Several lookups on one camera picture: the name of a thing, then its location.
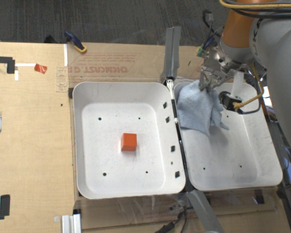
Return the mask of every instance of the orange cube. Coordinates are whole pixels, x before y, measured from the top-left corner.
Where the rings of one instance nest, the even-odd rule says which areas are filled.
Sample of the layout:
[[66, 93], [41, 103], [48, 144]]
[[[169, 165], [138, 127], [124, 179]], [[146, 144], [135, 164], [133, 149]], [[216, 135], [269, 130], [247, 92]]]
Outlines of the orange cube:
[[122, 151], [135, 151], [137, 147], [137, 134], [123, 133], [121, 138]]

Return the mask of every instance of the wooden table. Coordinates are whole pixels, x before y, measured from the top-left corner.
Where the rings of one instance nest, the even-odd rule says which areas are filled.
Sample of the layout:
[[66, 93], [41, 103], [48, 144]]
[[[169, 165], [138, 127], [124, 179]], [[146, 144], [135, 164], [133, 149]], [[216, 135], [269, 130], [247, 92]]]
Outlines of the wooden table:
[[[15, 81], [0, 64], [0, 196], [11, 197], [10, 215], [0, 220], [0, 233], [59, 233], [56, 216], [71, 215], [75, 203], [69, 97], [56, 92], [56, 68], [65, 65], [64, 45], [0, 42], [0, 56], [48, 67], [45, 74], [19, 67]], [[227, 233], [290, 232], [281, 200], [275, 198], [274, 206], [275, 210], [218, 219]], [[162, 225], [84, 232], [155, 232]], [[181, 223], [171, 233], [180, 228]], [[185, 232], [205, 231], [195, 218], [188, 220]]]

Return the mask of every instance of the blue cloth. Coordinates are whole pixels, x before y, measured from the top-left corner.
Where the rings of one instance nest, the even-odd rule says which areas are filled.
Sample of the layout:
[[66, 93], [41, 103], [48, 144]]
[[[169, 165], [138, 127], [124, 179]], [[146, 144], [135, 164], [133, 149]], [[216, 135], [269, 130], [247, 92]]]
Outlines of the blue cloth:
[[218, 99], [218, 92], [214, 89], [207, 92], [200, 91], [199, 80], [186, 85], [180, 90], [177, 100], [178, 118], [180, 126], [197, 130], [210, 136], [210, 126], [217, 126], [229, 130], [221, 122], [223, 106]]

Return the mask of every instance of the white tray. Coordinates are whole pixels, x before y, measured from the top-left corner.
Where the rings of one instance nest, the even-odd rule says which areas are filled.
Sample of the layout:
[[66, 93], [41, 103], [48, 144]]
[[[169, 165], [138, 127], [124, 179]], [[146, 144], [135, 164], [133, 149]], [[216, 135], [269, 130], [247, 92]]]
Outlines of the white tray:
[[[181, 88], [187, 84], [175, 86], [176, 99]], [[231, 92], [231, 89], [231, 83], [216, 87], [218, 93]], [[243, 84], [240, 95], [243, 101], [256, 94], [252, 86]], [[257, 107], [256, 100], [243, 110], [252, 111]], [[222, 122], [229, 130], [212, 126], [210, 137], [199, 131], [181, 128], [192, 185], [202, 191], [278, 185], [282, 180], [282, 170], [263, 110], [248, 115], [224, 110], [222, 115]]]
[[[84, 82], [74, 88], [73, 105], [77, 184], [84, 197], [174, 194], [184, 188], [178, 135], [165, 86]], [[137, 134], [136, 151], [121, 151], [123, 133]]]

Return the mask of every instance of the yellow cable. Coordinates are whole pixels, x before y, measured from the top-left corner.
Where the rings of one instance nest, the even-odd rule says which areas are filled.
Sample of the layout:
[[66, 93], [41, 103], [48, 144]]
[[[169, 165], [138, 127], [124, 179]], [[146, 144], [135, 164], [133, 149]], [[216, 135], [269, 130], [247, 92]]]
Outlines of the yellow cable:
[[233, 105], [234, 105], [234, 109], [235, 109], [235, 110], [238, 110], [239, 108], [244, 107], [245, 105], [251, 103], [252, 101], [254, 101], [254, 100], [260, 98], [260, 97], [264, 94], [264, 88], [263, 88], [263, 86], [262, 86], [262, 84], [261, 84], [261, 81], [259, 80], [259, 76], [258, 76], [258, 74], [257, 74], [256, 68], [254, 67], [253, 64], [251, 65], [251, 67], [252, 67], [252, 70], [253, 70], [253, 74], [255, 75], [255, 77], [256, 77], [256, 79], [257, 79], [257, 81], [258, 81], [258, 83], [259, 83], [259, 86], [260, 86], [260, 89], [261, 89], [261, 93], [258, 94], [258, 95], [256, 95], [254, 98], [251, 98], [251, 99], [249, 99], [248, 101], [243, 102], [243, 103], [233, 102]]
[[281, 8], [291, 8], [291, 3], [272, 3], [272, 4], [248, 4], [248, 5], [236, 5], [229, 4], [223, 0], [219, 0], [222, 6], [230, 9], [281, 9]]

